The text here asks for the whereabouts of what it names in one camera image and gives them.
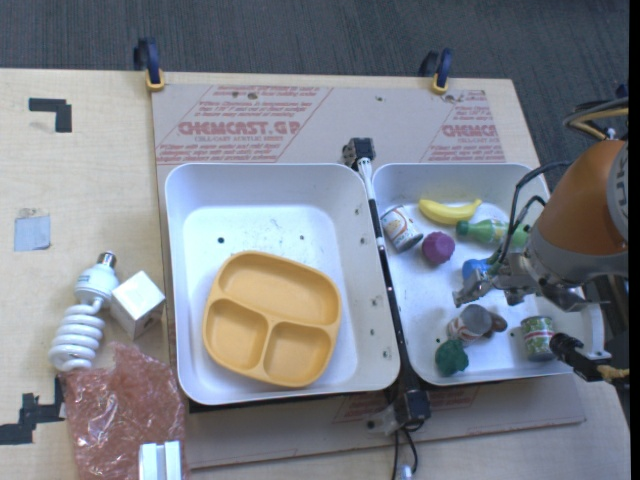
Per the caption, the white spiral light bulb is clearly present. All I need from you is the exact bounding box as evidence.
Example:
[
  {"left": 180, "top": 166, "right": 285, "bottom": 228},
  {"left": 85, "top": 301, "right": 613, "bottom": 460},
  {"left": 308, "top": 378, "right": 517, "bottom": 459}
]
[{"left": 47, "top": 250, "right": 122, "bottom": 372}]

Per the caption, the blue bottle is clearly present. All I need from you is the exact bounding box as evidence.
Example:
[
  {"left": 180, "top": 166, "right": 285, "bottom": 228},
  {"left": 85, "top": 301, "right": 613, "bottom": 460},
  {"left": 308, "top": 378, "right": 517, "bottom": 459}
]
[{"left": 461, "top": 257, "right": 494, "bottom": 282}]

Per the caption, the white plastic tray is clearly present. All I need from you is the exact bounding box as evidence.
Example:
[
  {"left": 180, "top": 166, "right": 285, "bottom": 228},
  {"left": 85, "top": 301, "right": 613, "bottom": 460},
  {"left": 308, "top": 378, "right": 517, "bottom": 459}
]
[
  {"left": 163, "top": 161, "right": 402, "bottom": 407},
  {"left": 372, "top": 161, "right": 592, "bottom": 387}
]

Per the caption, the thin black and white rod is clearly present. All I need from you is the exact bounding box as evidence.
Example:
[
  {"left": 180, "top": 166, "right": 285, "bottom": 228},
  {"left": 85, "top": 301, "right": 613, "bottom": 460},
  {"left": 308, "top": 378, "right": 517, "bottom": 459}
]
[{"left": 356, "top": 156, "right": 422, "bottom": 394}]

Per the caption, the white can with orange print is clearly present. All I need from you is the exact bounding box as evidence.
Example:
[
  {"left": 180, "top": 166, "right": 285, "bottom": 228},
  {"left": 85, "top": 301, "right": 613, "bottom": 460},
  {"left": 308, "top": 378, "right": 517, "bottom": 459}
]
[{"left": 380, "top": 204, "right": 425, "bottom": 254}]

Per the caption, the brown cardboard board red print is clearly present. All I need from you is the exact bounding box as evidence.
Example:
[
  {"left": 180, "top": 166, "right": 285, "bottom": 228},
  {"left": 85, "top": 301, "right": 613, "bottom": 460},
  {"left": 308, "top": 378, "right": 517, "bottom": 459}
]
[{"left": 149, "top": 82, "right": 587, "bottom": 470}]

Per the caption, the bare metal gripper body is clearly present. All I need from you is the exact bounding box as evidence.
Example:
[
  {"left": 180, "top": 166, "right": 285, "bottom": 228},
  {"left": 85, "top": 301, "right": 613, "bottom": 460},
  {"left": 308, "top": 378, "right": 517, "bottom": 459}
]
[{"left": 492, "top": 251, "right": 586, "bottom": 314}]

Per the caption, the yellow divided plate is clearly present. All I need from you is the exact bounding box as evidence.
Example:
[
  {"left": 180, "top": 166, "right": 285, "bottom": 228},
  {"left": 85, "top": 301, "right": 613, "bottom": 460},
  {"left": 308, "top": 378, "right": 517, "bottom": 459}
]
[{"left": 201, "top": 250, "right": 344, "bottom": 389}]

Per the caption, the green and white can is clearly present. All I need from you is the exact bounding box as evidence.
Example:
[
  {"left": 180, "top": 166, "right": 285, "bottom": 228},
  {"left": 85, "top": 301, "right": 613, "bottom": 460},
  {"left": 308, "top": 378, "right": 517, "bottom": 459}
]
[{"left": 520, "top": 315, "right": 556, "bottom": 362}]

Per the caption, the green broccoli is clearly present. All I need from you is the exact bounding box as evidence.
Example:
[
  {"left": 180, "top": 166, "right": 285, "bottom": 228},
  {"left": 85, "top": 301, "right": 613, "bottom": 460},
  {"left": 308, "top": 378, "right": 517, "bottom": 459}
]
[{"left": 434, "top": 338, "right": 471, "bottom": 377}]

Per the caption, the red and white can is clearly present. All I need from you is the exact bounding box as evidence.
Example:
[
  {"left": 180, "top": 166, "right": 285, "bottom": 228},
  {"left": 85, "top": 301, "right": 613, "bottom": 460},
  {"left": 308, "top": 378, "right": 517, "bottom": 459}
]
[{"left": 446, "top": 303, "right": 494, "bottom": 345}]

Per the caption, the yellow banana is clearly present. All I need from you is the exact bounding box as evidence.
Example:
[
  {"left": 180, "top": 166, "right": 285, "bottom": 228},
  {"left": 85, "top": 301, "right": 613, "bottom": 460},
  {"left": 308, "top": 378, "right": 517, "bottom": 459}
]
[{"left": 417, "top": 197, "right": 484, "bottom": 227}]

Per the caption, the pink bubble wrap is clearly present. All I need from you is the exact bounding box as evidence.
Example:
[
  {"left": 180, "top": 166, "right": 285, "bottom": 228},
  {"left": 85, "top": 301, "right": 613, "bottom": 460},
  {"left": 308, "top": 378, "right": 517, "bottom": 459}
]
[{"left": 58, "top": 341, "right": 190, "bottom": 480}]

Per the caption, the silver metal cube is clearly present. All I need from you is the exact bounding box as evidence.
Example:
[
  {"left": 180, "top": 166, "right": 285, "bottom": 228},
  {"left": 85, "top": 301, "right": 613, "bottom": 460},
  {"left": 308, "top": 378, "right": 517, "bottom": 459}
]
[{"left": 109, "top": 269, "right": 167, "bottom": 342}]

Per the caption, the white plastic block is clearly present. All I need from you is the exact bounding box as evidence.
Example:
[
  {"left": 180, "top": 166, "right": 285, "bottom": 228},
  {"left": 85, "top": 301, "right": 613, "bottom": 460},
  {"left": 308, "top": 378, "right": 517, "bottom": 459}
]
[{"left": 138, "top": 439, "right": 183, "bottom": 480}]

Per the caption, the green bottle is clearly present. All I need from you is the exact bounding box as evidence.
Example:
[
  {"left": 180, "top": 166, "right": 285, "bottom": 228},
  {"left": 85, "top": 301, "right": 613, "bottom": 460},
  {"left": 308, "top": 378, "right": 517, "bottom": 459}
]
[{"left": 455, "top": 218, "right": 530, "bottom": 249}]

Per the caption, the purple round toy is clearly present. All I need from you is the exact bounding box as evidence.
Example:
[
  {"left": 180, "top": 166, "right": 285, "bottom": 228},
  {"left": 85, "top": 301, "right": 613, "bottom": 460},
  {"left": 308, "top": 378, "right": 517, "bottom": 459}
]
[{"left": 420, "top": 231, "right": 457, "bottom": 266}]

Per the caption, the black block with thin wires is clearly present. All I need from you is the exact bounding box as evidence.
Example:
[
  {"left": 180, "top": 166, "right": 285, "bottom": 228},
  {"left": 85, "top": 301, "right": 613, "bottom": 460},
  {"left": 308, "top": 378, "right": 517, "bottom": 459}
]
[
  {"left": 394, "top": 388, "right": 433, "bottom": 425},
  {"left": 341, "top": 136, "right": 377, "bottom": 170}
]

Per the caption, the black cylinder on white bracket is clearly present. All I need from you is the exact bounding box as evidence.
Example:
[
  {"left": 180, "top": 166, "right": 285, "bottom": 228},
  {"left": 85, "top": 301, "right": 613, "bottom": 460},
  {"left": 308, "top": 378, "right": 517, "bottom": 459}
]
[{"left": 548, "top": 297, "right": 614, "bottom": 384}]

